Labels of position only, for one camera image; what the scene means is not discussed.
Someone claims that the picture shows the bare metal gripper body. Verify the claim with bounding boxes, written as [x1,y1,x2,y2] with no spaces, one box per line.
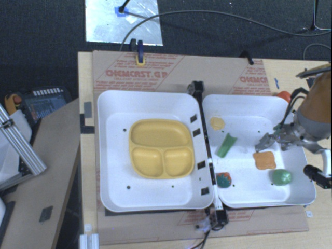
[272,123,320,151]

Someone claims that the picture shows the orange square biscuit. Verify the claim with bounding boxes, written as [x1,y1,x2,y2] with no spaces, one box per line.
[253,150,276,171]

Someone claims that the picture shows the green pea pod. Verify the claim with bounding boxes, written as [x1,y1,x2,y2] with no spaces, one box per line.
[216,132,238,158]

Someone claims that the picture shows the green bell pepper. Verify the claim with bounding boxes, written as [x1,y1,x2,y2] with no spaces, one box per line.
[271,169,293,187]

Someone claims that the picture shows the orange-red round toy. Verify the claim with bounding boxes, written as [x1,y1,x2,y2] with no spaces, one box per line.
[275,90,292,104]

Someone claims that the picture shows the white plastic tray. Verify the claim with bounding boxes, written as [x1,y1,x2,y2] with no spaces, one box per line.
[202,94,317,209]
[96,89,215,213]

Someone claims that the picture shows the yellow round biscuit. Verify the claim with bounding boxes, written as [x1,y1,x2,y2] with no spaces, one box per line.
[210,116,226,131]

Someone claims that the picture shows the red and green strawberry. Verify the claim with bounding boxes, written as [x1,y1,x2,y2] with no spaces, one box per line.
[215,172,232,188]

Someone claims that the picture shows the thin black and white rod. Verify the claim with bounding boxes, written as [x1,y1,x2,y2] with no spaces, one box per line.
[193,88,222,210]

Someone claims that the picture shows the yellow divided plate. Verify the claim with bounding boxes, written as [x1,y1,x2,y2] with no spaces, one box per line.
[128,118,196,180]

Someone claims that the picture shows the brown cardboard board red print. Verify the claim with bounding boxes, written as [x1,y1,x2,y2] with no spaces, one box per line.
[92,50,310,246]

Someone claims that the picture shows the black cylinder on white bracket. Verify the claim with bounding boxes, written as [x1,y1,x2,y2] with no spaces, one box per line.
[302,149,332,189]

